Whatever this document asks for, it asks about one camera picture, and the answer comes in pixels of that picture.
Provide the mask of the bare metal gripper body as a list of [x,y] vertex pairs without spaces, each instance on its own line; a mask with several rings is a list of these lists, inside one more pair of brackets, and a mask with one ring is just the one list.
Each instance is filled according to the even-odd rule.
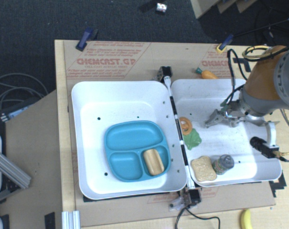
[[222,108],[224,112],[224,119],[238,117],[240,122],[250,122],[251,124],[262,126],[266,122],[263,116],[256,116],[256,112],[252,112],[252,109],[243,101],[235,100],[231,103],[226,104]]

